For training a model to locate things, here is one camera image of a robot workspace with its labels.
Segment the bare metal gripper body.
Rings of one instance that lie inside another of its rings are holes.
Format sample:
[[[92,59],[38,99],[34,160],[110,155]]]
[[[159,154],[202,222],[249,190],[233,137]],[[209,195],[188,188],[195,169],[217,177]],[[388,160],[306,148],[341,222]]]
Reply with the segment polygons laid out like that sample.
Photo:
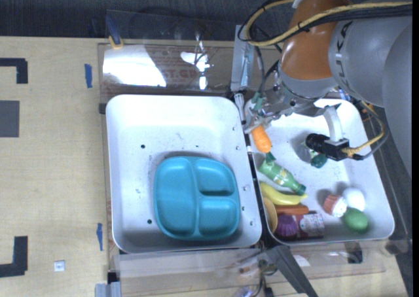
[[[305,98],[293,94],[287,88],[271,88],[257,91],[251,99],[250,111],[263,118],[279,118],[293,113],[317,117],[323,108],[315,106],[316,98]]]

